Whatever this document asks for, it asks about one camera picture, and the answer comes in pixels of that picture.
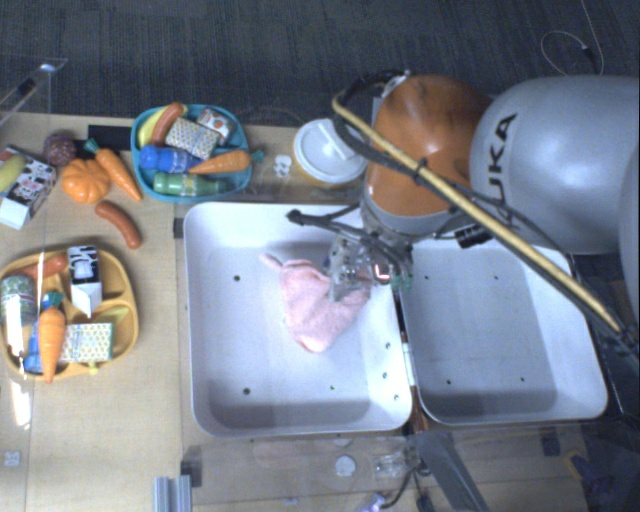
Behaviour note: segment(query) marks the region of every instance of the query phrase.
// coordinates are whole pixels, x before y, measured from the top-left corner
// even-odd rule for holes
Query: blue basket
[[[223,197],[236,194],[246,188],[246,186],[249,184],[249,180],[251,180],[253,165],[249,165],[249,167],[247,167],[242,172],[217,174],[216,179],[224,179],[228,184],[231,185],[230,189],[222,194],[197,197],[181,197],[160,194],[153,190],[153,176],[155,175],[156,171],[145,171],[140,169],[140,148],[138,147],[137,139],[138,129],[140,128],[142,123],[144,123],[147,119],[149,119],[149,117],[154,114],[154,112],[157,112],[161,108],[163,107],[155,107],[146,110],[136,118],[131,128],[131,153],[133,156],[133,168],[135,170],[136,177],[138,178],[138,182],[140,183],[140,186],[142,187],[142,190],[144,192],[159,201],[165,201],[168,203],[202,203],[204,201],[215,201],[217,199],[222,199]],[[226,153],[228,151],[233,151],[234,149],[244,149],[246,151],[249,151],[249,143],[247,141],[246,135],[244,134],[244,130],[240,125],[240,122],[228,110],[213,105],[188,105],[188,110],[184,117],[186,119],[189,119],[190,121],[195,121],[202,110],[205,108],[213,109],[236,123],[236,129],[234,130],[231,138],[227,141],[224,147],[216,148],[213,152],[212,157],[220,155],[222,153]]]

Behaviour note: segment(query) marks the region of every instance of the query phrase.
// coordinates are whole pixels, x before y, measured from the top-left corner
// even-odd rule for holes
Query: pink cloth
[[[270,254],[261,254],[267,266],[280,272],[287,326],[294,340],[311,352],[323,352],[353,322],[369,300],[371,282],[363,281],[338,302],[329,300],[330,279],[310,261],[282,264]]]

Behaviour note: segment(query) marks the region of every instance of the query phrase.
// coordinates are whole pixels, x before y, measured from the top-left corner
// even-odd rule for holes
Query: table top
[[[90,125],[126,128],[132,123],[131,119],[20,113],[0,130],[0,145],[12,144],[38,156],[51,133],[83,140]],[[359,184],[343,190],[317,188],[304,178],[295,162],[287,177],[273,172],[277,155],[293,156],[295,129],[246,126],[245,131],[250,147],[261,148],[265,158],[255,164],[247,189],[229,200],[345,204],[358,199]],[[130,153],[121,155],[131,166]],[[97,375],[79,375],[47,385],[17,377],[2,365],[0,509],[49,510],[56,503],[57,510],[65,511],[148,510],[153,479],[174,478],[181,462],[194,460],[202,463],[209,479],[207,485],[194,489],[202,507],[287,496],[327,495],[335,500],[335,496],[355,493],[351,501],[334,505],[335,510],[349,510],[360,500],[358,493],[397,488],[397,478],[375,478],[372,454],[401,451],[405,446],[401,437],[221,441],[199,429],[188,398],[184,247],[174,232],[175,220],[182,219],[190,206],[149,197],[135,203],[116,187],[108,199],[121,206],[138,226],[143,238],[139,249],[127,248],[112,225],[95,215],[91,206],[71,201],[59,186],[22,230],[0,226],[0,268],[19,257],[69,245],[94,244],[112,253],[132,282],[140,321],[134,350]],[[561,437],[566,446],[583,446],[579,428],[567,427]],[[535,432],[521,434],[518,440],[522,439],[539,445]],[[477,445],[470,443],[467,448],[475,454]],[[335,472],[335,459],[347,452],[358,461],[355,479]],[[495,453],[489,452],[495,459]],[[499,457],[506,457],[499,452]],[[513,462],[504,471],[509,473],[519,466],[521,456],[517,450],[511,451]],[[534,466],[544,475],[545,485],[555,478],[558,495],[581,506],[580,484],[567,476],[561,460],[533,455],[529,459],[535,459]],[[491,475],[485,478],[480,471],[474,473],[485,482],[506,481],[495,472]],[[243,485],[247,479],[252,485]],[[427,485],[437,487],[432,478]],[[496,496],[504,494],[504,488],[492,489]],[[442,496],[439,499],[446,503]],[[326,503],[338,502],[323,503],[305,510],[328,510]],[[282,502],[272,503],[264,510],[281,507]]]

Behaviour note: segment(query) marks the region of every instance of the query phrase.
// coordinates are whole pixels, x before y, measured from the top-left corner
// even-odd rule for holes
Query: dark floor
[[[0,1],[0,53],[67,57],[58,113],[135,117],[173,100],[246,123],[298,125],[384,68],[445,73],[487,93],[555,75],[540,42],[568,31],[600,66],[582,0]],[[584,0],[605,74],[638,76],[637,0]],[[545,40],[570,74],[592,64],[567,36]]]

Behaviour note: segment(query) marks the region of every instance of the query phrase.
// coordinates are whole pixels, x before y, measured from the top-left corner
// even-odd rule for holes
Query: white cable
[[[587,18],[587,23],[589,23],[589,29],[591,30],[591,35],[593,36],[593,40],[596,44],[596,47],[598,49],[598,55],[600,56],[600,71],[598,72],[598,75],[602,75],[604,74],[604,54],[602,53],[602,48],[600,47],[600,41],[598,40],[598,36],[596,35],[596,31],[593,28],[593,22],[591,20],[591,15],[589,14],[589,11],[587,10],[587,6],[584,4],[584,0],[580,0],[580,4],[582,5],[582,10],[584,11],[584,14]],[[547,37],[549,37],[550,35],[562,35],[562,36],[566,36],[566,37],[570,37],[571,39],[573,39],[574,41],[576,41],[579,45],[580,45],[580,49],[582,51],[585,50],[589,50],[589,46],[582,40],[580,39],[578,36],[576,36],[575,34],[572,34],[571,32],[567,32],[565,30],[551,30],[549,32],[547,32],[546,34],[544,34],[542,36],[542,38],[540,39],[540,51],[542,52],[542,55],[544,56],[545,60],[551,65],[551,67],[553,67],[553,69],[555,69],[558,73],[560,73],[561,75],[567,76],[567,73],[564,72],[562,69],[560,69],[549,57],[549,55],[547,55],[547,52],[544,49],[544,41]]]

